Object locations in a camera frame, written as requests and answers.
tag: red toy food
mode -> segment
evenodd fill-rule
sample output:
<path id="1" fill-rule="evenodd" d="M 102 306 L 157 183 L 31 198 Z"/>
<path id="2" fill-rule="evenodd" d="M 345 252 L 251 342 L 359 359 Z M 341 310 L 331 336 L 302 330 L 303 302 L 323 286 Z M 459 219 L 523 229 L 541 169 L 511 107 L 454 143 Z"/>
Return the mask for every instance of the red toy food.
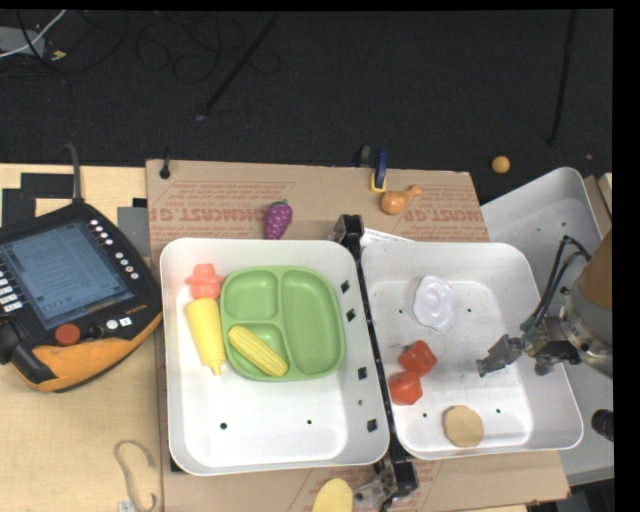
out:
<path id="1" fill-rule="evenodd" d="M 413 405 L 422 396 L 422 385 L 417 373 L 404 371 L 387 380 L 391 400 L 398 405 Z"/>
<path id="2" fill-rule="evenodd" d="M 217 299 L 220 297 L 223 281 L 224 277 L 216 274 L 213 263 L 203 263 L 193 267 L 193 274 L 186 282 L 191 285 L 191 296 L 194 299 Z"/>
<path id="3" fill-rule="evenodd" d="M 426 375 L 437 364 L 438 358 L 431 352 L 429 345 L 418 340 L 398 357 L 398 362 L 405 370 Z"/>
<path id="4" fill-rule="evenodd" d="M 264 237 L 267 240 L 280 240 L 293 220 L 293 208 L 286 199 L 271 203 L 264 218 Z"/>

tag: black floor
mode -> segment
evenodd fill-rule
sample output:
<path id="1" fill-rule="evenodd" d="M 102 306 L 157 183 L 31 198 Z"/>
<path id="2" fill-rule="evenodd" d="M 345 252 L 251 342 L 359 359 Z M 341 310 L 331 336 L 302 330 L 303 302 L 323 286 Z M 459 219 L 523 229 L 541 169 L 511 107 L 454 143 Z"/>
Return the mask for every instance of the black floor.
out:
<path id="1" fill-rule="evenodd" d="M 58 12 L 0 9 L 0 28 L 37 32 Z M 142 166 L 170 147 L 348 166 L 366 144 L 390 168 L 469 171 L 481 203 L 558 167 L 599 177 L 613 9 L 574 13 L 566 46 L 569 9 L 279 12 L 272 27 L 273 13 L 69 10 L 41 58 L 0 57 L 0 160 L 48 163 L 71 142 L 87 165 Z M 507 174 L 490 168 L 498 154 Z"/>

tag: yellow bottle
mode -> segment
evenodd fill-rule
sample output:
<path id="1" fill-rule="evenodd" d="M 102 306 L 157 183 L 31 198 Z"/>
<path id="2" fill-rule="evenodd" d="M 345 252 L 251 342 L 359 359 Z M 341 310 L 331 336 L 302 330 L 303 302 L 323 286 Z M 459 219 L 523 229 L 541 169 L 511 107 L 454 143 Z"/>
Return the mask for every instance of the yellow bottle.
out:
<path id="1" fill-rule="evenodd" d="M 210 297 L 196 299 L 187 304 L 186 312 L 200 361 L 209 366 L 213 373 L 220 375 L 220 366 L 227 360 L 227 356 L 218 303 Z"/>

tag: purple eggplant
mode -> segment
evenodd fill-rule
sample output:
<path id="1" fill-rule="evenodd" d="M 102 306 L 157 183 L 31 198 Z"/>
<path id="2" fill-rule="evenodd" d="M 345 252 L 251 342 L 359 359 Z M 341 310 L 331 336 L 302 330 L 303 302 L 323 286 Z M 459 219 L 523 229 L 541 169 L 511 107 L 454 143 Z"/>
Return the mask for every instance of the purple eggplant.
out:
<path id="1" fill-rule="evenodd" d="M 286 199 L 271 203 L 264 218 L 264 237 L 280 240 L 293 220 L 293 208 Z"/>

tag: hook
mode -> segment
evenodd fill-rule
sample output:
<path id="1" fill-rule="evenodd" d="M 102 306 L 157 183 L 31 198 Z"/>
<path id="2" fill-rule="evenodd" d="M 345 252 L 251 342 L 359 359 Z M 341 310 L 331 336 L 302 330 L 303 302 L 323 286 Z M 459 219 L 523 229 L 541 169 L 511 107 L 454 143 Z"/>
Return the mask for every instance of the hook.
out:
<path id="1" fill-rule="evenodd" d="M 129 469 L 127 464 L 124 462 L 122 455 L 120 455 L 120 448 L 127 443 L 133 444 L 134 446 L 137 446 L 142 450 L 142 452 L 147 457 L 147 462 L 149 463 L 150 468 L 153 467 L 153 457 L 151 456 L 151 453 L 149 452 L 149 450 L 147 450 L 147 448 L 145 448 L 142 444 L 130 439 L 123 439 L 118 444 L 116 444 L 115 448 L 113 449 L 113 453 L 116 457 L 116 460 L 118 461 L 118 464 L 120 464 L 120 468 L 124 473 L 124 481 L 127 484 L 127 494 L 129 495 L 129 500 L 131 501 L 131 503 L 133 503 L 133 507 L 135 508 L 136 512 L 151 512 L 156 507 L 156 495 L 151 493 L 150 508 L 143 508 L 140 505 L 140 502 L 138 501 L 133 489 L 133 480 L 131 478 L 131 470 Z"/>

